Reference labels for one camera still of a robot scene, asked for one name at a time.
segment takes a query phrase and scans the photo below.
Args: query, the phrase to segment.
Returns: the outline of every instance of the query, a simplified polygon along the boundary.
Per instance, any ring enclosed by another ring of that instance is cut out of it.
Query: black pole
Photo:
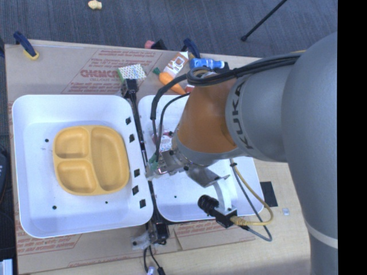
[[[264,23],[264,21],[266,21],[274,12],[276,12],[278,10],[278,8],[281,7],[281,5],[283,5],[287,0],[282,0],[278,5],[276,5],[274,7],[273,10],[271,10],[257,25],[255,25],[246,35],[244,35],[243,37],[241,37],[241,40],[244,42],[247,40],[247,38],[249,37],[249,35],[251,35],[260,25],[262,25]]]

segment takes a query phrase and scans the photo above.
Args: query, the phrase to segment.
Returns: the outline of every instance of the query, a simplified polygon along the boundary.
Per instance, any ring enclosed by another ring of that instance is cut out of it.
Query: yellow object on floor
[[[122,137],[102,125],[62,129],[53,142],[53,160],[60,186],[75,195],[114,193],[130,176]]]

